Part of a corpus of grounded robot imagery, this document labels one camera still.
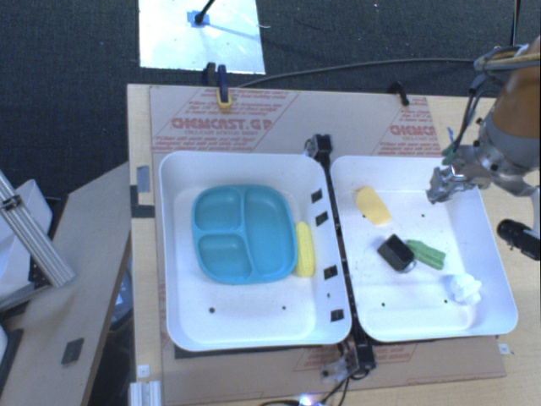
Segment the blue plate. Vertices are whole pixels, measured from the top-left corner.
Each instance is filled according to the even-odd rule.
[[[267,283],[297,263],[289,206],[275,189],[228,185],[202,192],[192,209],[199,266],[220,283]]]

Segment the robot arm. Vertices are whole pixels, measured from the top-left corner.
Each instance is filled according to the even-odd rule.
[[[427,196],[432,203],[449,200],[457,191],[488,188],[495,184],[517,197],[533,201],[533,228],[504,220],[498,234],[508,243],[539,260],[539,187],[523,177],[539,169],[539,46],[538,37],[528,47],[510,47],[482,56],[475,63],[481,75],[473,82],[470,102],[457,139],[444,151],[443,164],[430,180]],[[473,119],[479,87],[496,71],[513,70],[472,145],[460,145]]]

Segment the yellow block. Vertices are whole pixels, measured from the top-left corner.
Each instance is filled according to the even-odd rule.
[[[297,275],[300,277],[312,277],[315,272],[314,243],[312,242],[312,232],[306,222],[295,224],[295,234],[297,235]]]
[[[374,189],[365,186],[357,192],[355,204],[363,215],[376,226],[391,220],[391,213]]]

